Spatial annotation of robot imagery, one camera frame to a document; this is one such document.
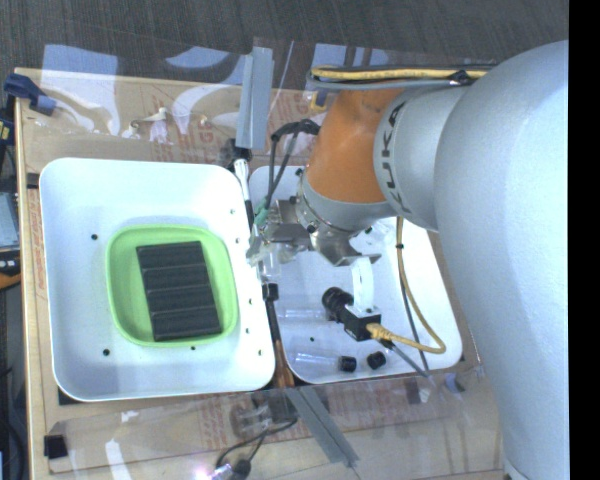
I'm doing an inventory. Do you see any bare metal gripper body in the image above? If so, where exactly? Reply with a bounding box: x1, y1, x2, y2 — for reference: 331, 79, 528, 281
260, 198, 354, 268

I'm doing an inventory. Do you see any clear plastic bottle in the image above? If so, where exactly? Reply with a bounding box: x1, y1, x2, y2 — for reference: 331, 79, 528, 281
288, 349, 359, 374
257, 250, 282, 286

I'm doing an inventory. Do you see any white plastic tray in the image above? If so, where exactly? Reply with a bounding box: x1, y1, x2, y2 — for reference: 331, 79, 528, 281
38, 156, 277, 403
248, 164, 465, 386

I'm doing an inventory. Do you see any black ribbed block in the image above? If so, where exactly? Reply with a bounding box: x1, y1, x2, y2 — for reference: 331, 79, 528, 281
135, 240, 225, 344

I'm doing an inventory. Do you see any green plate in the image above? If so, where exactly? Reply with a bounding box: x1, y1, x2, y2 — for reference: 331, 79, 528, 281
104, 224, 240, 349

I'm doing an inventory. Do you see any brown cardboard board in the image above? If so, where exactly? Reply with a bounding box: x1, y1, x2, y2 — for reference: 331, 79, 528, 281
13, 66, 504, 480

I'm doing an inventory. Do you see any black cylinder on white bracket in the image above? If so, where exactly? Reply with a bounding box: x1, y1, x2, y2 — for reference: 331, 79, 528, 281
321, 255, 383, 343

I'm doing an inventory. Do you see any black block with thin wires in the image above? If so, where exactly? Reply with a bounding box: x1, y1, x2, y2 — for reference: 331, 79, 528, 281
265, 391, 299, 425

